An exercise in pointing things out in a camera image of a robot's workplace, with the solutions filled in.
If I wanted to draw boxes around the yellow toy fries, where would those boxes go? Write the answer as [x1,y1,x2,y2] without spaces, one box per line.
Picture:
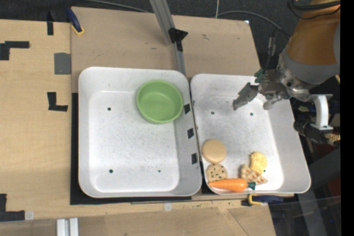
[249,151,268,175]

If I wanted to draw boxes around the orange carrot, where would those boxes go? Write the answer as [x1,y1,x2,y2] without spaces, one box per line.
[207,177,257,193]

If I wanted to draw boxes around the brown cardboard board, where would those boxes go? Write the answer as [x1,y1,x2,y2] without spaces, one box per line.
[70,6,295,202]

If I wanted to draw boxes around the toy pizza slice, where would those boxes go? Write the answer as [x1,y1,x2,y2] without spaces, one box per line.
[240,164,269,186]

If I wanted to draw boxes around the green bowl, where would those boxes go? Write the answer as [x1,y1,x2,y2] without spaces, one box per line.
[136,79,185,125]

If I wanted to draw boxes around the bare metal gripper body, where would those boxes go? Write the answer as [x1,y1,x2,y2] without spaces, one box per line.
[257,68,313,101]

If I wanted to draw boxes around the chocolate chip biscuit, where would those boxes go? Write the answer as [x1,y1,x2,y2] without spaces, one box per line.
[205,163,228,183]

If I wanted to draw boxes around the beige round bread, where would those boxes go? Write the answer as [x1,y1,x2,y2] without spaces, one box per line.
[201,138,228,165]

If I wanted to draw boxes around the white plastic tray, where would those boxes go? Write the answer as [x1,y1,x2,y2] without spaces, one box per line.
[77,66,203,199]
[190,73,312,196]

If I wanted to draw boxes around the black cylinder on white bracket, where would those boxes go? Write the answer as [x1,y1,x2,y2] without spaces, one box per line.
[293,93,335,144]

